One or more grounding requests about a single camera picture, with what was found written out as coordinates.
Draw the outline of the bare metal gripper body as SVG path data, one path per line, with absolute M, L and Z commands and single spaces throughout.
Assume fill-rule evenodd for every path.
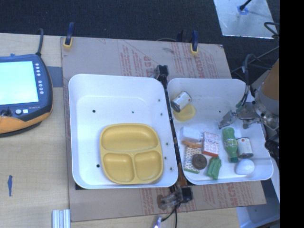
M 238 108 L 237 116 L 240 120 L 260 120 L 260 124 L 270 129 L 279 128 L 279 116 L 258 102 L 246 102 Z

